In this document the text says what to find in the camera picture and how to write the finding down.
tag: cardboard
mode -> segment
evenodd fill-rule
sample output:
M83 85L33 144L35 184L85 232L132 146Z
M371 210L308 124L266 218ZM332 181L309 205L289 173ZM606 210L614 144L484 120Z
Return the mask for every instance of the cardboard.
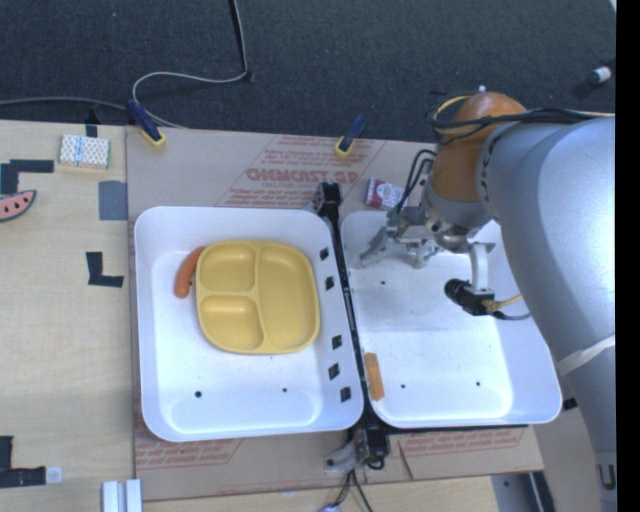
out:
M154 148L127 130L132 339L134 343L135 466L147 501L335 487L344 475L326 473L325 456L342 447L345 432L168 443L146 428L139 407L133 225L153 206L306 208L319 183L341 184L342 218L367 208L367 183L404 186L411 162L427 144L357 140L345 159L323 137L166 129ZM418 191L410 197L417 204ZM398 434L382 470L366 483L407 482L542 468L533 429Z

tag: white strip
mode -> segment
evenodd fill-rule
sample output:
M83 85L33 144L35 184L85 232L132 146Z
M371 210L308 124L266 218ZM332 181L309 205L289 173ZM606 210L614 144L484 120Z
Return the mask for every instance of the white strip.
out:
M609 347L616 346L616 335L615 333L609 336L608 338L591 345L589 348L585 348L584 350L576 350L573 354L569 354L562 361L558 361L556 363L556 370L560 375L566 375L569 372L572 372L576 368L580 368L582 365L587 364L594 357L600 355L600 352L608 349Z

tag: yellow plate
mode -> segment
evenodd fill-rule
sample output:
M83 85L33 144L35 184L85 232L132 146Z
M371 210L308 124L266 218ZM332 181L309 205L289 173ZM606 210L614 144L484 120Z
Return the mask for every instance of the yellow plate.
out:
M260 240L215 243L198 258L195 283L202 332L222 350L286 354L318 335L313 269L295 247Z

